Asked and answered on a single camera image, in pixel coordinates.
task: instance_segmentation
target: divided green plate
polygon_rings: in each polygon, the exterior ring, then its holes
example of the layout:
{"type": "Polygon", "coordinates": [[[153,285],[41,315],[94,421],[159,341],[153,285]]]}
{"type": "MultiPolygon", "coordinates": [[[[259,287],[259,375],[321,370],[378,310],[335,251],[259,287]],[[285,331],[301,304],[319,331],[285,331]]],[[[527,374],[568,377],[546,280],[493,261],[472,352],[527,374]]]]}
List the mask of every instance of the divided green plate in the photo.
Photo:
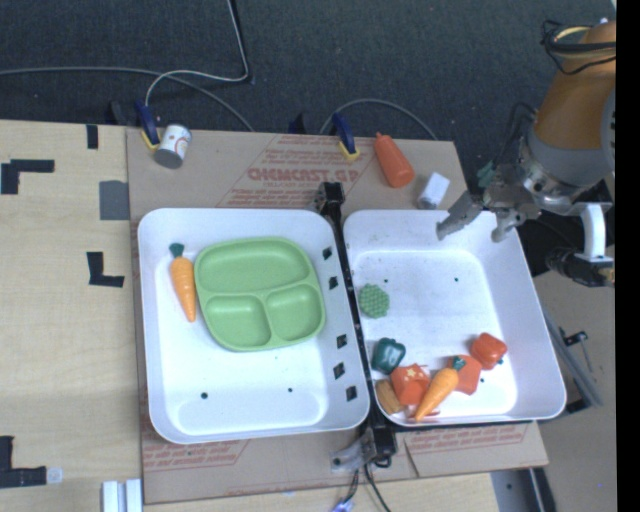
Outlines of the divided green plate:
{"type": "Polygon", "coordinates": [[[198,300],[209,332],[236,351],[299,343],[324,326],[313,264],[280,237],[246,238],[203,249],[195,262],[198,300]]]}

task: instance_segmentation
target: cardboard sheet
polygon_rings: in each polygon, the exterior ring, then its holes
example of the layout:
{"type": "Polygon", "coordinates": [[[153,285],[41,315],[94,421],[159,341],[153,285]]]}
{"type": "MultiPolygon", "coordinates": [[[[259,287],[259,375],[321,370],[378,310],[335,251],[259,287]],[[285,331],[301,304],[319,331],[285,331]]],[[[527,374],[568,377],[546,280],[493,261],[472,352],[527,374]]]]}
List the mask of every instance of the cardboard sheet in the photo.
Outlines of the cardboard sheet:
{"type": "MultiPolygon", "coordinates": [[[[371,139],[356,139],[361,155],[348,162],[335,137],[267,133],[193,132],[177,170],[152,157],[139,130],[127,129],[133,286],[141,396],[144,496],[147,504],[347,485],[349,473],[332,473],[331,452],[357,438],[343,431],[198,445],[173,445],[149,421],[136,231],[147,212],[161,207],[305,208],[324,181],[340,181],[343,215],[362,209],[415,208],[433,172],[451,185],[440,207],[465,190],[450,142],[396,143],[416,171],[402,189],[381,172],[371,139]]],[[[398,433],[398,453],[376,478],[405,480],[544,465],[547,455],[536,423],[443,428],[398,433]]]]}

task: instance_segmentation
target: wooden table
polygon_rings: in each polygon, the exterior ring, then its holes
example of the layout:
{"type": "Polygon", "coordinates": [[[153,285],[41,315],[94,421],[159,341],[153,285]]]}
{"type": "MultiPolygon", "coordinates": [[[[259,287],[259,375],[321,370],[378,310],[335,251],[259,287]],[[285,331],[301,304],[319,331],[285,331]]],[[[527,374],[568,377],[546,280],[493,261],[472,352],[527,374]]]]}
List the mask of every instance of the wooden table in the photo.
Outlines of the wooden table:
{"type": "MultiPolygon", "coordinates": [[[[60,467],[59,484],[0,489],[0,510],[98,511],[101,483],[141,477],[130,226],[100,220],[99,183],[127,181],[125,128],[0,122],[0,162],[54,159],[0,195],[0,435],[13,467],[60,467]],[[87,252],[124,286],[89,286],[87,252]]],[[[488,473],[379,484],[392,510],[496,512],[488,473]]],[[[158,512],[331,510],[345,488],[153,505],[158,512]]],[[[359,511],[380,510],[368,485],[359,511]]]]}

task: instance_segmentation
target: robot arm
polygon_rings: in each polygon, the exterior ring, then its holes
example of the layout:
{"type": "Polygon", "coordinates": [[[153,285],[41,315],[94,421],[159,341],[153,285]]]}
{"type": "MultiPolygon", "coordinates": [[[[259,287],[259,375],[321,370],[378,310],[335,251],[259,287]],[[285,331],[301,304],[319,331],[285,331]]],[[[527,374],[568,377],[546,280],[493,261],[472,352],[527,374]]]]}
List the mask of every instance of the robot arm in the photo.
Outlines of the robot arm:
{"type": "MultiPolygon", "coordinates": [[[[520,138],[517,162],[490,162],[481,171],[482,197],[465,193],[438,224],[440,239],[462,229],[485,208],[496,214],[495,242],[542,210],[580,216],[585,251],[556,251],[548,266],[588,286],[613,284],[613,261],[604,255],[603,236],[603,213],[611,204],[584,203],[579,196],[615,173],[615,41],[615,21],[594,27],[545,25],[542,44],[559,70],[539,110],[529,112],[532,123],[520,138]],[[584,35],[577,44],[562,42],[580,32],[584,35]]],[[[510,124],[515,124],[516,107],[510,124]]],[[[505,146],[519,129],[516,124],[505,146]]]]}

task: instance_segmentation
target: bin hole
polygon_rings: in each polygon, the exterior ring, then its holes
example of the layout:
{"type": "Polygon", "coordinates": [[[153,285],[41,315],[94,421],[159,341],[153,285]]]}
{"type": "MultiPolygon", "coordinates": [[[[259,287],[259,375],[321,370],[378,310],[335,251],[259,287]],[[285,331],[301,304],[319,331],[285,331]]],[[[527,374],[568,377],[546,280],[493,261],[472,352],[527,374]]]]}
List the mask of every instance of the bin hole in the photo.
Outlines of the bin hole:
{"type": "Polygon", "coordinates": [[[358,390],[355,386],[349,386],[347,388],[347,402],[350,402],[358,396],[358,390]]]}
{"type": "Polygon", "coordinates": [[[333,367],[333,376],[335,377],[336,380],[342,377],[344,375],[344,372],[345,372],[344,363],[339,363],[333,367]]]}

